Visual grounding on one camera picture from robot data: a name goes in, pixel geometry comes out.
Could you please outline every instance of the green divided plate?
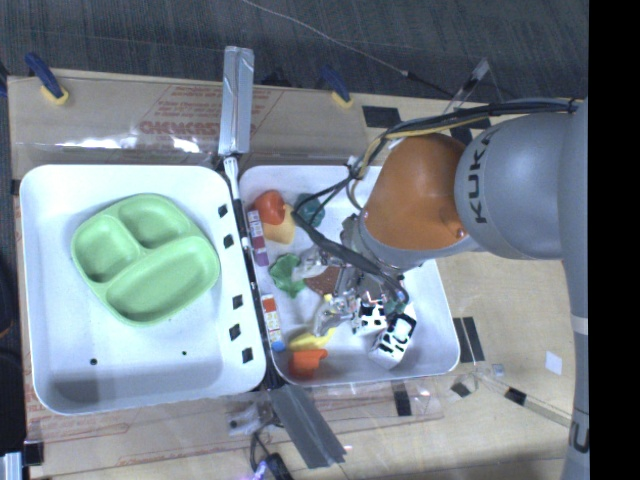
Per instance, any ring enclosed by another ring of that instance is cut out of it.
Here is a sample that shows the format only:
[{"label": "green divided plate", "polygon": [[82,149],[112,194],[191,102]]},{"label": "green divided plate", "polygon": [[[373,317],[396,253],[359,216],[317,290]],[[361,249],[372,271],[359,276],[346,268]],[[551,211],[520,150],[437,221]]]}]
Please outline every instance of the green divided plate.
[{"label": "green divided plate", "polygon": [[102,303],[133,325],[176,314],[220,275],[211,242],[170,199],[157,194],[123,199],[83,222],[71,253]]}]

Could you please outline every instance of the wire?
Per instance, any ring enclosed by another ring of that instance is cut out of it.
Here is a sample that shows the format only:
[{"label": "wire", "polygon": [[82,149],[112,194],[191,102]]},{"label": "wire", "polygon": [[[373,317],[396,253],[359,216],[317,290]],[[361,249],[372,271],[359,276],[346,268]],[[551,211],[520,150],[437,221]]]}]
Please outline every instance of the wire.
[{"label": "wire", "polygon": [[271,14],[273,16],[277,16],[278,18],[282,18],[284,20],[290,21],[291,23],[295,23],[296,25],[298,25],[300,27],[303,27],[303,28],[306,28],[307,30],[313,32],[314,34],[319,35],[320,37],[322,37],[323,39],[326,39],[327,41],[329,41],[331,43],[337,44],[338,46],[341,46],[342,48],[345,48],[345,49],[350,50],[350,51],[352,51],[354,53],[362,55],[362,56],[364,56],[364,57],[366,57],[366,58],[368,58],[368,59],[370,59],[370,60],[372,60],[374,62],[377,62],[378,64],[381,64],[381,65],[383,65],[383,66],[395,71],[396,73],[400,73],[405,78],[409,77],[409,72],[408,71],[402,70],[402,69],[394,66],[393,64],[390,64],[389,62],[386,62],[386,61],[384,61],[382,59],[379,59],[378,57],[375,57],[374,55],[371,55],[370,53],[367,53],[367,52],[365,52],[363,50],[360,50],[358,48],[350,46],[350,45],[340,41],[339,39],[331,37],[330,35],[322,32],[322,30],[319,30],[319,29],[309,25],[308,23],[300,21],[299,19],[294,18],[293,16],[289,16],[287,14],[283,14],[283,13],[280,13],[278,11],[274,11],[273,9],[269,9],[268,7],[264,7],[264,6],[260,5],[260,4],[252,2],[251,0],[239,0],[239,1],[249,5],[250,7],[253,7],[255,9],[259,9],[260,11],[263,11],[263,12],[266,12],[266,13]]},{"label": "wire", "polygon": [[[363,272],[367,272],[373,276],[380,278],[382,281],[384,281],[385,284],[387,284],[393,290],[393,293],[401,302],[408,303],[409,294],[397,279],[394,279],[388,274],[385,274],[384,272],[382,272],[382,270],[378,265],[376,265],[369,259],[365,258],[361,254],[355,251],[352,251],[351,249],[345,247],[342,244],[339,244],[338,242],[329,240],[322,233],[320,233],[320,231],[315,229],[312,225],[312,222],[316,217],[316,215],[319,213],[319,211],[322,208],[324,208],[327,205],[327,203],[329,203],[329,201],[331,201],[331,199],[333,199],[342,189],[347,187],[352,180],[356,179],[355,172],[356,171],[354,168],[349,167],[349,174],[343,180],[339,181],[338,183],[335,183],[329,188],[321,190],[316,194],[312,194],[306,197],[305,199],[303,199],[302,201],[300,201],[294,208],[293,212],[291,212],[291,216],[293,217],[293,220],[295,221],[295,223],[298,224],[302,229],[304,229],[307,232],[307,234],[309,235],[309,238],[311,238],[313,243],[315,243],[322,250],[328,252],[329,254],[337,258],[340,258],[341,260],[353,265],[356,268],[359,268]],[[299,210],[304,205],[308,204],[309,202],[311,202],[312,200],[318,197],[328,194],[329,192],[331,192],[331,194],[324,200],[324,202],[314,212],[313,216],[310,219],[305,220],[302,217],[302,215],[300,215]]]},{"label": "wire", "polygon": [[419,82],[419,83],[421,83],[423,85],[426,85],[427,87],[431,87],[432,89],[435,89],[436,91],[441,92],[442,94],[444,94],[445,96],[447,96],[449,98],[453,98],[455,96],[455,94],[453,94],[452,92],[449,92],[446,89],[443,89],[439,85],[436,85],[436,84],[431,83],[431,82],[427,82],[426,80],[420,78],[418,75],[416,75],[415,73],[413,73],[411,71],[408,71],[406,76],[407,76],[408,80],[411,80],[413,82]]},{"label": "wire", "polygon": [[472,108],[458,109],[440,116],[404,121],[389,128],[376,137],[366,149],[358,168],[358,179],[361,179],[366,169],[382,151],[384,145],[403,137],[415,137],[438,133],[461,126],[466,126],[488,117],[513,114],[534,114],[541,112],[575,112],[579,104],[575,100],[560,100],[554,98],[517,99],[506,103],[488,104]]},{"label": "wire", "polygon": [[347,187],[347,197],[349,198],[349,201],[351,202],[351,204],[356,208],[356,210],[361,211],[362,206],[360,205],[360,203],[358,203],[358,200],[356,199],[356,187],[358,186],[358,183],[360,183],[360,180],[355,179],[353,180],[351,185]]},{"label": "wire", "polygon": [[264,451],[266,456],[269,456],[269,450],[264,445],[264,443],[260,440],[260,433],[264,430],[265,427],[272,424],[272,421],[269,421],[258,428],[253,434],[251,434],[251,445],[249,447],[249,462],[251,464],[251,469],[255,472],[258,469],[258,462],[256,461],[256,444],[260,444],[260,447]]}]

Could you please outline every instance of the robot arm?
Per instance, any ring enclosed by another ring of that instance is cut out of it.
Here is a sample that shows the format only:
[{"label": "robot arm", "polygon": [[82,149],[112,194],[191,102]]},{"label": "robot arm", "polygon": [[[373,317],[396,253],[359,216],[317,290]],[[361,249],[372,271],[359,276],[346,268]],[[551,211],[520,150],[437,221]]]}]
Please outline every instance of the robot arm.
[{"label": "robot arm", "polygon": [[[466,148],[438,133],[501,113],[524,115],[485,130]],[[409,302],[409,294],[399,289],[402,274],[428,259],[471,250],[512,259],[562,259],[576,351],[562,478],[584,480],[590,470],[588,102],[523,101],[454,114],[387,130],[344,184],[366,171],[384,141],[402,138],[362,211],[343,223],[342,244],[326,247],[315,230],[310,236],[350,269],[350,281],[343,278],[342,287],[355,297],[377,300],[387,315],[402,313]],[[299,217],[297,222],[304,227]],[[343,249],[348,255],[341,255]]]}]

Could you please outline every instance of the gray carpet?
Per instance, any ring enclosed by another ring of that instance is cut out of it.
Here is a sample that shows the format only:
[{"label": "gray carpet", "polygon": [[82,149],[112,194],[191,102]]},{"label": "gray carpet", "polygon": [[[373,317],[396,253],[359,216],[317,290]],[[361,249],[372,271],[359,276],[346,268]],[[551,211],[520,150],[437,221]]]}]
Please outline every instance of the gray carpet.
[{"label": "gray carpet", "polygon": [[[254,50],[257,82],[277,72],[313,88],[330,64],[354,92],[447,98],[486,57],[498,90],[480,87],[476,101],[587,95],[589,0],[248,1],[0,0],[0,58],[16,75],[28,74],[22,58],[35,51],[54,67],[220,80],[222,52],[237,45]],[[0,101],[0,268],[15,290],[10,186]],[[0,350],[19,350],[16,325]],[[22,392],[4,371],[6,408]],[[22,431],[2,418],[0,434]]]}]

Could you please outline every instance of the white tray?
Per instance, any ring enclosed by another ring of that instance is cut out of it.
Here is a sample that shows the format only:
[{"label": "white tray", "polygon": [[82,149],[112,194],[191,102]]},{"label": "white tray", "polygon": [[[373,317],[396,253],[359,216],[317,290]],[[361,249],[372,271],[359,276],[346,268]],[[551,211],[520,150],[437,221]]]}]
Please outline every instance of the white tray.
[{"label": "white tray", "polygon": [[[170,319],[133,327],[93,294],[70,245],[84,220],[145,192],[169,197],[198,224],[220,257],[221,273],[211,290]],[[260,383],[266,358],[228,187],[217,173],[47,165],[24,177],[20,203],[33,383],[46,407],[91,413],[231,395]],[[222,206],[227,212],[220,216]],[[242,305],[234,308],[239,297]],[[236,324],[241,332],[232,340]]]},{"label": "white tray", "polygon": [[[372,167],[358,185],[356,196],[361,204],[366,201],[379,172],[379,168]],[[240,178],[240,195],[247,209],[260,194],[270,189],[278,190],[285,202],[293,205],[301,193],[316,193],[340,181],[346,174],[346,168],[340,166],[258,166],[247,170]],[[339,241],[342,221],[354,212],[343,191],[327,205],[319,230],[328,238]],[[290,245],[267,240],[267,253],[273,263],[281,254],[299,255],[311,245],[307,234],[296,228],[295,239]],[[275,287],[268,267],[256,266],[256,276],[261,293],[271,293],[275,297],[285,343],[308,331],[320,295],[304,289],[291,299]],[[329,355],[322,360],[313,379],[291,377],[288,373],[289,353],[272,352],[280,375],[292,384],[318,386],[440,375],[453,369],[459,360],[460,346],[435,261],[427,261],[420,268],[409,271],[406,288],[418,324],[397,367],[386,370],[369,360],[367,351],[375,335],[355,337],[350,325],[343,323],[326,345]]]}]

